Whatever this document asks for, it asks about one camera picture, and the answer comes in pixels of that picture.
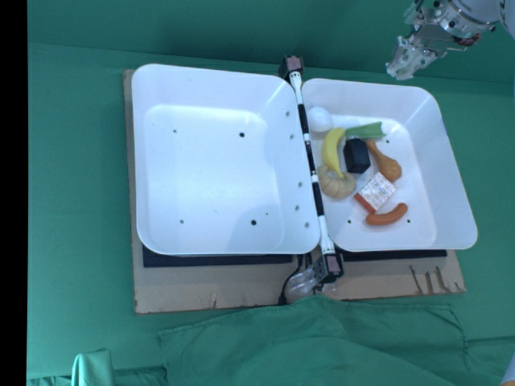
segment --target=hot dog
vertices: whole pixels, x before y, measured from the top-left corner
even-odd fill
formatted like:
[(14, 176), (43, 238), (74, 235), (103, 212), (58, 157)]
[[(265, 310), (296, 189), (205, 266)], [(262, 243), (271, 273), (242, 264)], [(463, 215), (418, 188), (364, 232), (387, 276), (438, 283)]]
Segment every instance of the hot dog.
[(392, 211), (388, 213), (370, 213), (367, 218), (367, 224), (371, 226), (384, 226), (391, 224), (403, 217), (408, 211), (408, 206), (405, 203), (399, 203)]

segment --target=black box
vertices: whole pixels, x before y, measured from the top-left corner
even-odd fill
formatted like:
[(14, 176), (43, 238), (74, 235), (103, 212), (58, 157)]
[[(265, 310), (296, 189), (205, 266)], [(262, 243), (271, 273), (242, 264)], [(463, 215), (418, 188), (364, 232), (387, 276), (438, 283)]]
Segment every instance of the black box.
[(359, 138), (351, 138), (345, 142), (344, 157), (349, 173), (364, 173), (370, 167), (369, 150)]

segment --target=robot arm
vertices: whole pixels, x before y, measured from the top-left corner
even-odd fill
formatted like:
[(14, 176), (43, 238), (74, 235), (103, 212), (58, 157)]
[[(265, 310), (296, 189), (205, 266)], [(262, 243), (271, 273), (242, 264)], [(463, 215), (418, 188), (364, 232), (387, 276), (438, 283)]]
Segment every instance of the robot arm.
[(413, 77), (449, 51), (467, 50), (498, 22), (515, 38), (515, 0), (435, 0), (432, 8), (422, 6), (424, 1), (414, 0), (404, 13), (411, 32), (398, 37), (386, 64), (397, 80)]

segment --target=white ball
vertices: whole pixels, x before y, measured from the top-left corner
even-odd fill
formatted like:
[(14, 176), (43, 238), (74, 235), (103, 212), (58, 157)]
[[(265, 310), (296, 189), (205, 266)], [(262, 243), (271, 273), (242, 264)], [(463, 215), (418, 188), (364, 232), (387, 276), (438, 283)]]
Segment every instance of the white ball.
[(322, 107), (313, 107), (307, 112), (307, 124), (314, 132), (327, 132), (332, 129), (332, 116)]

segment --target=yellow banana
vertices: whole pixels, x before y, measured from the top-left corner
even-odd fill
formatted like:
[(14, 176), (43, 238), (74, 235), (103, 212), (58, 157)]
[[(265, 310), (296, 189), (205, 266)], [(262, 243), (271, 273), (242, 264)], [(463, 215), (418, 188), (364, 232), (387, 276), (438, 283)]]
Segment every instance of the yellow banana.
[(329, 169), (338, 175), (338, 179), (344, 177), (340, 171), (340, 160), (338, 159), (338, 145), (344, 134), (345, 129), (343, 127), (335, 127), (326, 134), (322, 143), (322, 160)]

